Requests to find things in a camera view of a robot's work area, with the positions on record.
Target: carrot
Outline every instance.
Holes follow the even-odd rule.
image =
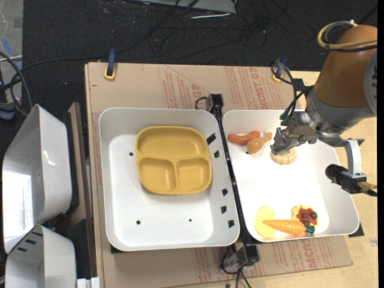
[[[302,222],[296,220],[264,220],[263,223],[271,228],[295,236],[299,236],[305,232],[314,233],[313,226],[307,227]]]
[[[231,143],[237,143],[237,144],[247,144],[250,139],[253,139],[254,137],[260,137],[260,136],[261,136],[261,133],[255,130],[245,135],[230,134],[228,136],[228,141]]]

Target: toy food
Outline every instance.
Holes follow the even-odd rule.
[[[269,132],[263,137],[254,137],[250,139],[247,143],[247,153],[255,154],[261,150],[264,143],[272,139],[272,133]]]
[[[302,222],[305,226],[317,227],[317,213],[309,206],[298,205],[293,207],[292,219]]]
[[[264,224],[290,235],[299,236],[305,232],[314,233],[313,226],[305,226],[302,222],[296,220],[264,220]]]
[[[241,135],[241,134],[230,134],[228,136],[228,141],[231,143],[237,143],[237,144],[247,144],[250,139],[253,139],[255,137],[260,137],[261,133],[257,130],[252,131],[248,134]]]
[[[271,159],[274,162],[276,162],[277,164],[280,164],[282,166],[293,163],[296,160],[296,158],[298,157],[295,147],[293,147],[289,151],[289,153],[286,155],[275,155],[272,152],[270,153],[270,155],[271,155]]]
[[[264,224],[264,220],[274,220],[275,211],[269,206],[262,206],[257,211],[256,214],[256,223],[255,228],[260,236],[273,238],[275,236],[276,230]]]

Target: blue clamp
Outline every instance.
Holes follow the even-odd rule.
[[[281,57],[281,59],[277,58],[276,60],[274,60],[271,64],[271,65],[274,65],[274,64],[283,64],[283,65],[287,65],[287,57],[285,55],[283,55]],[[276,71],[276,74],[274,74],[272,76],[272,79],[276,82],[281,82],[281,79],[279,79],[281,77],[281,75],[283,74],[283,69],[281,67],[277,67],[277,71]]]
[[[107,80],[113,80],[115,78],[115,74],[116,74],[115,58],[116,58],[116,49],[111,48],[108,55],[108,66],[104,71],[104,78]]]
[[[15,103],[0,103],[0,119],[10,121],[16,116]]]

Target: cardboard sheet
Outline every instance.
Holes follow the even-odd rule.
[[[118,64],[114,81],[104,79],[105,63],[85,67],[97,270],[105,288],[175,287],[233,279],[220,270],[225,248],[111,253],[105,229],[98,117],[110,107],[193,109],[200,97],[220,93],[224,111],[285,109],[291,86],[271,79],[268,67]],[[244,269],[262,277],[350,266],[344,236],[277,242],[257,246],[261,261]]]

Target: yellow plate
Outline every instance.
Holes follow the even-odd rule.
[[[136,137],[136,164],[144,188],[155,194],[204,191],[212,181],[208,144],[190,127],[153,126]]]

